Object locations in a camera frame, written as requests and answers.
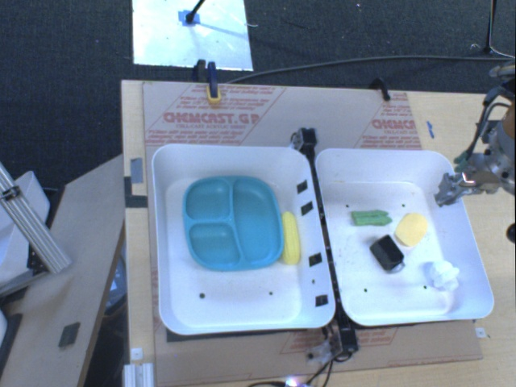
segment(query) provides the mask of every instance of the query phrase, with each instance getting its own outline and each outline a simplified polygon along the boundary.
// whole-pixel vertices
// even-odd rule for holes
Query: blue divided tray
[[[254,177],[209,177],[185,192],[183,219],[192,257],[218,271],[262,268],[283,251],[274,192]]]

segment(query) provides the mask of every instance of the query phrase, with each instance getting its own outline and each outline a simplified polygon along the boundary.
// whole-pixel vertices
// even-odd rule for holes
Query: yellow sponge
[[[421,214],[407,214],[396,227],[394,234],[403,245],[414,247],[427,233],[428,221]]]
[[[283,223],[283,261],[286,264],[297,264],[301,259],[301,244],[299,243],[298,224],[292,212],[285,212],[281,216]]]

